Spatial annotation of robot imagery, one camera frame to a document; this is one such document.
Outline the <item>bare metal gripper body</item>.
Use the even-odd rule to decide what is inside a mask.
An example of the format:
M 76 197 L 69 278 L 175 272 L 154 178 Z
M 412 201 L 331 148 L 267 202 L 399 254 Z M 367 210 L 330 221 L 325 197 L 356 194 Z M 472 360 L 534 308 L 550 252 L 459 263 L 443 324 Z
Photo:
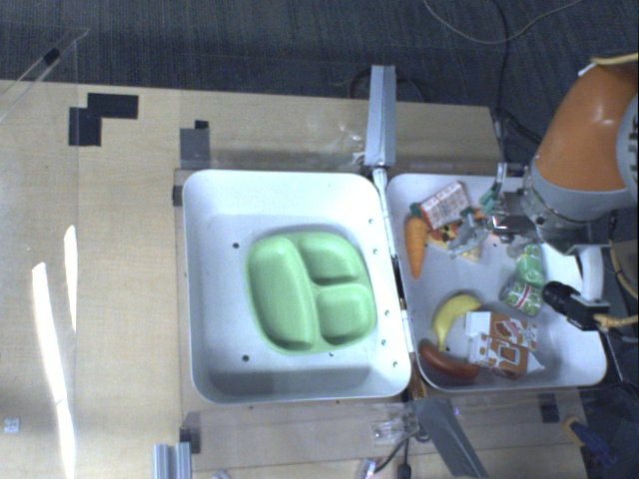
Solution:
M 541 197 L 529 186 L 502 190 L 491 215 L 492 232 L 503 242 L 516 239 L 542 242 L 547 210 Z

